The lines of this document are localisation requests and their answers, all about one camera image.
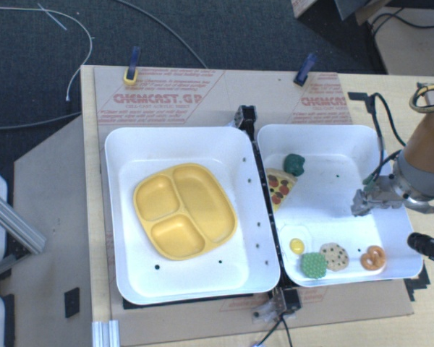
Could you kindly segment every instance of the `pretzel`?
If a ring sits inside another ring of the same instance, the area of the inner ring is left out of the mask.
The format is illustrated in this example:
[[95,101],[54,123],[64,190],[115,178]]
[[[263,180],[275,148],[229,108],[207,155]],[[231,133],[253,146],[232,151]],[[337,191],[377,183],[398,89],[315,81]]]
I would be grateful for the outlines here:
[[367,253],[362,254],[360,263],[366,270],[378,270],[386,263],[386,253],[379,246],[368,247]]

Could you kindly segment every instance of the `black floor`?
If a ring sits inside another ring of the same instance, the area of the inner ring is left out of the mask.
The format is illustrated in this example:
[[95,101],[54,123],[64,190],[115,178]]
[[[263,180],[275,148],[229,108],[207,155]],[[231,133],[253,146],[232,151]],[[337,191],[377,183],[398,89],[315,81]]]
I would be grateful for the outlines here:
[[[128,4],[144,9],[141,12]],[[342,21],[334,0],[319,0],[298,20],[290,0],[0,0],[0,7],[39,4],[79,20],[93,39],[87,64],[297,71],[309,53],[312,70],[383,74],[367,25]],[[434,0],[390,6],[434,9]],[[0,174],[12,187],[13,162],[73,116],[38,127],[7,128],[80,112],[80,81],[69,80],[88,53],[87,33],[72,20],[44,12],[0,9]],[[200,57],[197,59],[179,35]]]

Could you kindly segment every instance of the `robotic hand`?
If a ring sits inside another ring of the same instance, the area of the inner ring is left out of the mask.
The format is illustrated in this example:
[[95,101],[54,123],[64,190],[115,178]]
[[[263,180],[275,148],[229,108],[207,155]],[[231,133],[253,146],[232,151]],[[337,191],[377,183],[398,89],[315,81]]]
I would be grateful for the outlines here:
[[[404,149],[382,160],[378,168],[364,180],[364,189],[357,190],[353,200],[353,215],[367,215],[376,207],[398,208],[402,204],[421,213],[434,213],[434,206],[429,203],[434,200],[434,105],[417,105],[418,98],[432,90],[434,85],[421,87],[410,99],[410,107],[425,113],[425,116]],[[360,100],[368,101],[368,111],[374,111],[374,104],[370,106],[369,97]],[[393,159],[392,173],[380,176],[380,167]],[[411,248],[434,260],[434,238],[413,233],[407,242]]]

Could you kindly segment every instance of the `toy pizza slice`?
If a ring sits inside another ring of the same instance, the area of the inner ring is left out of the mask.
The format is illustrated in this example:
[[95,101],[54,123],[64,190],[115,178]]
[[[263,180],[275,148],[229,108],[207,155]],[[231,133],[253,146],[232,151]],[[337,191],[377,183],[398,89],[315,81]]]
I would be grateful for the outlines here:
[[265,170],[273,211],[276,212],[297,182],[297,177],[274,168]]

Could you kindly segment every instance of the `yellow divided plate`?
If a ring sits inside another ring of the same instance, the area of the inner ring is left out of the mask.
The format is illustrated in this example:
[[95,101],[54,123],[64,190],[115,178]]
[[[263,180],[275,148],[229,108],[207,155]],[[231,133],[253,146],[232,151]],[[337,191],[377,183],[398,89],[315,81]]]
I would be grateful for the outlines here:
[[209,252],[237,229],[237,215],[225,191],[207,168],[195,163],[141,181],[133,202],[151,243],[171,260]]

